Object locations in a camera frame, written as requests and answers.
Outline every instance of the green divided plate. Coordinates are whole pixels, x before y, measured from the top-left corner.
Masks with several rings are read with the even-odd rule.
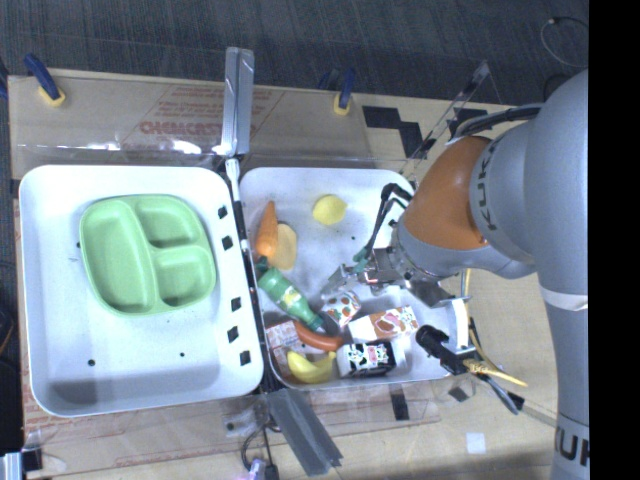
[[[202,222],[174,196],[93,203],[80,219],[80,247],[93,291],[118,315],[181,309],[206,298],[216,284]]]

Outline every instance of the banana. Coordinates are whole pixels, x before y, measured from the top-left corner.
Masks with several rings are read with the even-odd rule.
[[[333,360],[335,352],[329,352],[327,357],[320,361],[311,362],[302,354],[293,350],[287,352],[287,363],[293,376],[305,384],[319,384],[327,382],[333,373]]]

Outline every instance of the toy sausage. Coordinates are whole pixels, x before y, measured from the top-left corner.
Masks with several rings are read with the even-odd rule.
[[[318,334],[317,332],[307,329],[304,324],[297,320],[293,323],[300,341],[310,347],[319,348],[325,352],[335,352],[344,343],[340,336],[325,336],[324,334]]]

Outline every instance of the green bottle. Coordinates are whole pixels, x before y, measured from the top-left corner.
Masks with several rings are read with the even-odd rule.
[[[258,286],[267,292],[280,309],[300,320],[312,331],[322,325],[322,317],[311,311],[307,299],[277,268],[267,270],[258,281]]]

